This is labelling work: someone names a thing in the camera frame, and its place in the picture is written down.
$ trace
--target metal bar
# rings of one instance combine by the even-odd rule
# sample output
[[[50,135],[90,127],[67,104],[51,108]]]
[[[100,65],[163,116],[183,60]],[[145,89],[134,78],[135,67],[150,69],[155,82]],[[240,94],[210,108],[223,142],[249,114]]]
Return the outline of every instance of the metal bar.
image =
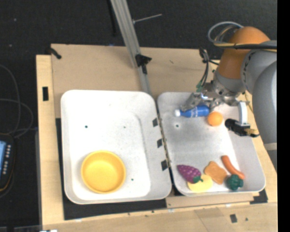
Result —
[[[151,95],[147,75],[138,67],[135,60],[136,55],[141,54],[138,39],[135,33],[133,20],[126,0],[110,0],[114,9],[118,25],[124,39],[125,46],[130,54],[132,65],[138,69],[140,84],[144,92]]]

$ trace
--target hot dog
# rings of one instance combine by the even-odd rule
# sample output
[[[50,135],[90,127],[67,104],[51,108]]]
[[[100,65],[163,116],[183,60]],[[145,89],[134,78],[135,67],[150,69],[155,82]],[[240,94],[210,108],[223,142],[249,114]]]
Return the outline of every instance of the hot dog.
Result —
[[[221,159],[222,159],[222,162],[223,162],[225,168],[228,170],[228,172],[230,172],[231,174],[236,174],[236,175],[238,175],[238,177],[239,177],[240,179],[242,179],[242,180],[245,178],[245,175],[244,175],[242,172],[240,172],[239,170],[237,170],[237,169],[232,165],[232,163],[231,163],[231,161],[230,161],[230,159],[229,159],[228,156],[222,156]]]

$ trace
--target black bracket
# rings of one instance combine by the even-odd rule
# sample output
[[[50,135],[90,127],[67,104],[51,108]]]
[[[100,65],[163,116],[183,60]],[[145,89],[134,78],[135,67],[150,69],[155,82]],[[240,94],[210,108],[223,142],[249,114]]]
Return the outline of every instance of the black bracket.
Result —
[[[142,71],[143,71],[144,74],[147,74],[146,64],[148,64],[151,61],[151,59],[152,58],[143,56],[141,54],[137,54],[135,56],[135,60],[136,60],[137,66],[138,67],[141,66]]]

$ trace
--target toy food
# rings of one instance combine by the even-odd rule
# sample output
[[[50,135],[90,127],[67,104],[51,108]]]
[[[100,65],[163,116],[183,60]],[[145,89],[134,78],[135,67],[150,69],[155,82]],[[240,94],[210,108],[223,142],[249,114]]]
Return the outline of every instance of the toy food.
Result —
[[[219,185],[223,184],[227,176],[227,172],[221,168],[215,161],[210,161],[208,166],[204,169],[204,173],[209,175],[212,180]]]
[[[245,178],[245,175],[242,173],[242,172],[240,172],[239,170],[237,170],[233,165],[232,165],[232,163],[231,163],[231,161],[230,161],[230,159],[229,159],[229,157],[228,156],[222,156],[222,162],[223,162],[223,164],[224,164],[224,166],[225,166],[225,168],[231,173],[231,174],[236,174],[236,175],[238,175],[238,177],[240,178],[240,179],[244,179]]]
[[[210,189],[213,185],[213,181],[209,175],[202,174],[201,178],[203,181],[199,181],[197,183],[188,183],[188,188],[193,192],[205,192]]]
[[[208,115],[207,121],[211,126],[219,126],[223,122],[223,116],[221,113],[213,111]]]
[[[227,186],[229,189],[235,191],[235,190],[237,190],[238,188],[243,187],[243,180],[240,179],[240,178],[238,177],[238,175],[236,175],[236,174],[232,174],[229,178],[227,178],[227,180],[226,180],[226,186]]]
[[[187,165],[177,165],[179,173],[190,183],[197,183],[203,181],[201,178],[202,173],[195,167]]]

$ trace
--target green toy vegetable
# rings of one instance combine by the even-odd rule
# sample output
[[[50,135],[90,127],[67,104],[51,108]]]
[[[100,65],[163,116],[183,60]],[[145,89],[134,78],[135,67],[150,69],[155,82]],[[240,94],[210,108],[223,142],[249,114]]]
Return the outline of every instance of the green toy vegetable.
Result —
[[[229,189],[235,191],[238,188],[243,187],[243,180],[238,175],[232,174],[227,180],[226,185]]]

